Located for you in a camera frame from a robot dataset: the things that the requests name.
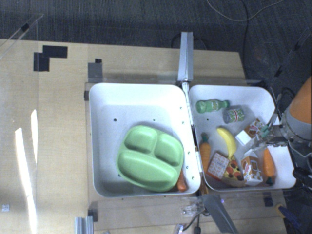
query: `wooden surface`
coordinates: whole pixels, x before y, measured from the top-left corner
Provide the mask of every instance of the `wooden surface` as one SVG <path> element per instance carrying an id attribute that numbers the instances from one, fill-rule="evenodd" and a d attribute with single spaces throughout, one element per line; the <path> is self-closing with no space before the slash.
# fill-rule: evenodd
<path id="1" fill-rule="evenodd" d="M 24 79 L 33 75 L 33 52 L 41 52 L 43 45 L 68 46 L 68 58 L 51 58 L 50 72 L 40 72 L 36 77 Z M 21 118 L 18 124 L 10 122 L 10 128 L 0 122 L 1 130 L 6 135 L 19 125 L 29 129 L 28 123 L 23 123 L 25 115 L 29 115 L 38 101 L 39 120 L 39 151 L 36 177 L 36 204 L 39 234 L 69 234 L 74 233 L 74 220 L 77 216 L 86 217 L 88 202 L 88 165 L 86 143 L 86 114 L 84 87 L 87 82 L 87 63 L 95 58 L 102 59 L 104 77 L 122 77 L 127 81 L 138 78 L 135 74 L 143 74 L 143 78 L 158 78 L 163 74 L 174 77 L 177 74 L 179 51 L 172 49 L 88 45 L 73 43 L 54 43 L 21 41 L 0 60 L 0 71 L 6 74 L 6 81 L 1 85 L 13 106 L 26 108 L 18 112 L 12 111 L 14 118 Z M 244 73 L 238 53 L 195 51 L 195 77 L 213 78 L 219 80 L 226 74 L 232 80 L 244 80 Z M 23 196 L 21 181 L 18 175 L 15 154 L 10 153 L 15 148 L 13 136 L 10 143 L 2 145 L 0 157 L 0 203 L 9 202 L 11 210 L 0 213 L 1 233 L 30 233 L 26 200 Z M 286 233 L 283 220 L 278 217 L 274 208 L 264 207 L 260 195 L 246 198 L 246 195 L 224 195 L 225 207 L 234 220 L 240 233 Z M 167 199 L 167 207 L 179 203 L 181 199 Z M 273 194 L 273 203 L 285 203 L 281 192 Z M 123 202 L 118 204 L 102 201 L 103 210 L 110 222 L 111 234 L 123 233 L 169 233 L 173 232 L 175 221 L 181 215 L 172 216 L 166 213 L 165 207 L 158 205 L 149 208 L 153 219 L 138 219 L 140 214 L 129 206 L 125 214 Z M 155 222 L 163 219 L 167 223 L 155 226 Z M 201 218 L 202 233 L 219 233 L 211 217 Z M 108 226 L 96 223 L 95 233 L 101 234 Z"/>

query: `toy banana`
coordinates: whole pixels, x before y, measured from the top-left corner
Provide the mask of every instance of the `toy banana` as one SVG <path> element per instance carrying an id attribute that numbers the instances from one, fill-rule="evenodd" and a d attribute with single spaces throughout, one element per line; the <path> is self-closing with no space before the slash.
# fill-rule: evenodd
<path id="1" fill-rule="evenodd" d="M 236 151 L 236 143 L 234 136 L 225 128 L 219 127 L 216 129 L 217 132 L 221 135 L 221 137 L 225 140 L 225 143 L 229 152 L 229 159 L 232 158 L 233 154 Z"/>

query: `white cable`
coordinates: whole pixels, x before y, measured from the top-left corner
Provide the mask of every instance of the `white cable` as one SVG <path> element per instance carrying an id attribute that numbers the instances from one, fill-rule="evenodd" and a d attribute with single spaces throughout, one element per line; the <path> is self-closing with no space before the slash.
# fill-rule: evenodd
<path id="1" fill-rule="evenodd" d="M 244 21 L 249 21 L 249 20 L 253 19 L 253 18 L 254 18 L 256 15 L 258 15 L 261 11 L 263 11 L 263 10 L 265 10 L 265 9 L 271 7 L 271 6 L 277 5 L 278 3 L 283 2 L 283 1 L 285 1 L 285 0 L 280 0 L 280 1 L 278 1 L 278 2 L 275 2 L 275 3 L 272 3 L 272 4 L 268 5 L 268 6 L 265 6 L 265 7 L 263 7 L 262 9 L 260 9 L 257 13 L 255 13 L 253 16 L 251 16 L 251 17 L 249 17 L 249 18 L 247 18 L 247 19 L 244 19 L 244 20 L 236 20 L 236 19 L 227 17 L 226 15 L 224 15 L 224 14 L 222 14 L 220 11 L 218 11 L 216 8 L 214 8 L 214 7 L 209 3 L 209 0 L 207 0 L 207 3 L 209 4 L 209 6 L 210 6 L 214 11 L 216 11 L 216 12 L 217 12 L 218 14 L 220 14 L 221 16 L 223 16 L 223 17 L 225 17 L 225 18 L 227 18 L 227 19 L 229 19 L 229 20 L 231 20 L 231 21 L 244 22 Z"/>

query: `dark floor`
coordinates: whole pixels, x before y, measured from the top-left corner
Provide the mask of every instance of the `dark floor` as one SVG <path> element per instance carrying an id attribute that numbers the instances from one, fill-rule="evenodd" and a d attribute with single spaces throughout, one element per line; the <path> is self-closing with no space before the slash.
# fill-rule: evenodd
<path id="1" fill-rule="evenodd" d="M 238 20 L 279 0 L 242 1 L 210 0 Z M 248 22 L 220 16 L 206 0 L 0 0 L 0 38 L 8 38 L 31 13 L 44 14 L 39 40 L 170 48 L 174 36 L 192 31 L 199 39 L 195 49 L 239 52 L 246 77 L 263 80 L 275 95 L 282 87 L 296 93 L 311 75 L 312 0 L 285 0 Z M 285 98 L 281 109 L 289 103 Z"/>

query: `green plate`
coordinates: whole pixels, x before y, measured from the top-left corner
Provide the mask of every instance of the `green plate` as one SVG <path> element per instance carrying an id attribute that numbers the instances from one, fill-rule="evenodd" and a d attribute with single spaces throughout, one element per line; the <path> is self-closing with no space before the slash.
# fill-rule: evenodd
<path id="1" fill-rule="evenodd" d="M 147 126 L 131 128 L 119 149 L 117 170 L 127 181 L 154 192 L 172 189 L 184 159 L 181 142 Z"/>

